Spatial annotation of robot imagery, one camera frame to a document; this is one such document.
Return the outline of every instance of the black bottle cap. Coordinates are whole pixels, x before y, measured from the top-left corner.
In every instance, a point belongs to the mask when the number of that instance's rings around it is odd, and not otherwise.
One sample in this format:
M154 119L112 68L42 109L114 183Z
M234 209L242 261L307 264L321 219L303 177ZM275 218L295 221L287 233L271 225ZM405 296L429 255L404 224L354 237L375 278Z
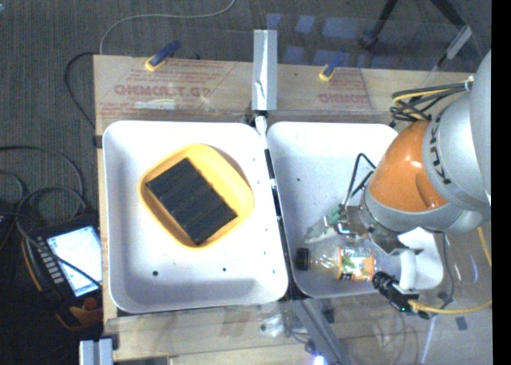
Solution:
M308 270L309 268L309 249L299 248L296 252L296 268L299 270Z

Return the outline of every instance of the yellow object with black bristles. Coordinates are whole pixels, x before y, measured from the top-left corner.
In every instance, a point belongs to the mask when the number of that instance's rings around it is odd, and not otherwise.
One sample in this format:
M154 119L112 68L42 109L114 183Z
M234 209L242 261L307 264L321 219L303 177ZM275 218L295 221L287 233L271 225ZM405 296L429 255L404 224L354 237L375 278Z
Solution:
M138 194L183 246L204 248L239 226L254 209L245 179L216 149L191 144L147 171Z

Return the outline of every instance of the bottle label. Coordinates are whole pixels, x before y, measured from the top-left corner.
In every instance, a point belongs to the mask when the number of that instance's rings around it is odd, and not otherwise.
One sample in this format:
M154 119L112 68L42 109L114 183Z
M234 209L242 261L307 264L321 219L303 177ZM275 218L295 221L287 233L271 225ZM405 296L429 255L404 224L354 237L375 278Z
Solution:
M371 248L338 246L337 280L371 281L374 275L374 252Z

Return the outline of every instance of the white cable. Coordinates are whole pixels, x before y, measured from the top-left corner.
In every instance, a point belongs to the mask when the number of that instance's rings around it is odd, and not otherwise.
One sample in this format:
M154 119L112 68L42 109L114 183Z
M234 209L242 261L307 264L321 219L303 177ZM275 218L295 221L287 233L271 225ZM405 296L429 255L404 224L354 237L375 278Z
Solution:
M118 22L114 23L108 30L106 30L106 33L101 38L101 42L99 43L99 54L103 55L103 43L105 42L105 39L109 35L110 31L112 31L115 27L119 26L123 22L127 22L128 20L133 20L135 18L151 18L151 17L163 17L163 18L210 18L214 16L218 16L219 14L225 13L227 10L229 10L235 3L236 0L231 0L231 2L224 7L220 11L216 11L215 13L208 13L208 14L197 14L197 15L179 15L179 14L138 14L135 16L129 16L126 18L123 18L119 20Z

